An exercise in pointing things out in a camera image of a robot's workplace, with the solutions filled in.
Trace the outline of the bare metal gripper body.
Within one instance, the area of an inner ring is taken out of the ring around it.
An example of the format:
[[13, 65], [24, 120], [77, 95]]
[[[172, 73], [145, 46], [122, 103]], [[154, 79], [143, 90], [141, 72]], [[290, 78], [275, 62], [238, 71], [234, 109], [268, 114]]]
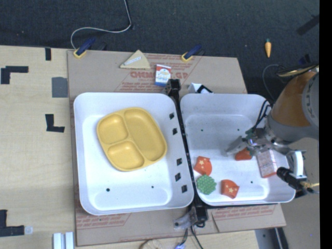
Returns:
[[247, 149], [251, 154], [259, 154], [273, 149], [279, 153], [288, 153], [288, 142], [274, 135], [269, 128], [250, 128], [245, 132]]

